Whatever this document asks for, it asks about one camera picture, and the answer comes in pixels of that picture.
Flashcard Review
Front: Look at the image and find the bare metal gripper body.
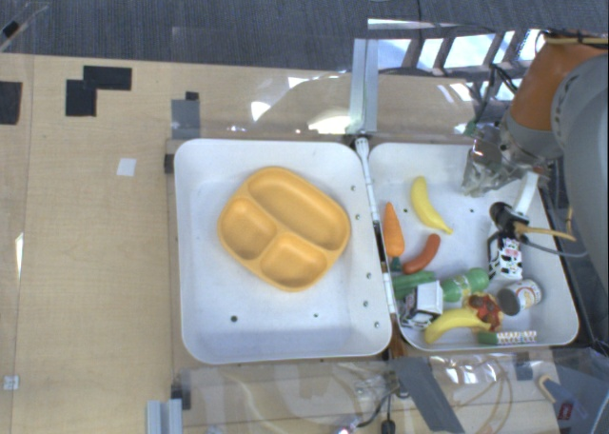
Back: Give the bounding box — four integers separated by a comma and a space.
468, 124, 538, 182

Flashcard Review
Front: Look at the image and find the yellow banana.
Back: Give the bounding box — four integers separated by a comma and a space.
409, 175, 455, 237
423, 307, 492, 345

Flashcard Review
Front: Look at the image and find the white plastic tray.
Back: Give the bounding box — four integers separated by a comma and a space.
368, 142, 581, 354
172, 138, 394, 366

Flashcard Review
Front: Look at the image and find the cow print carton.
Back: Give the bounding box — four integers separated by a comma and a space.
486, 233, 525, 281

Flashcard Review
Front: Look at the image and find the red sausage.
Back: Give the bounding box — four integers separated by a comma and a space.
402, 232, 442, 276

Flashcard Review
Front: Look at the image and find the orange carrot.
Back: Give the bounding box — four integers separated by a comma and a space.
382, 201, 406, 272

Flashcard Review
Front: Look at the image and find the green bottle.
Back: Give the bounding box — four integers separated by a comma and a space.
439, 266, 492, 306

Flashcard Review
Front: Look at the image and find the green cucumber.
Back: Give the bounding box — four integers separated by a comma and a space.
391, 270, 438, 301

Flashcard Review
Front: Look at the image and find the white and red can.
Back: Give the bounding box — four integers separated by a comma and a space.
495, 278, 544, 317

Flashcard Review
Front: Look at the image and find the red and yellow pizza slice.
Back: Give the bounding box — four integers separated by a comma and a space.
462, 291, 505, 333

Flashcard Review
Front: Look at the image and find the white carton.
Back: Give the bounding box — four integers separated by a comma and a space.
403, 279, 446, 329

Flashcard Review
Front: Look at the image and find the green and white tube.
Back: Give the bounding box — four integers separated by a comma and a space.
477, 328, 540, 346

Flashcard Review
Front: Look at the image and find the orange divided plate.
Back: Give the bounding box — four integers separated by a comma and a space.
216, 166, 353, 294

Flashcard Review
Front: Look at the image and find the black cylinder on white bracket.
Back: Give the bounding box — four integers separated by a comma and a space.
488, 169, 540, 239

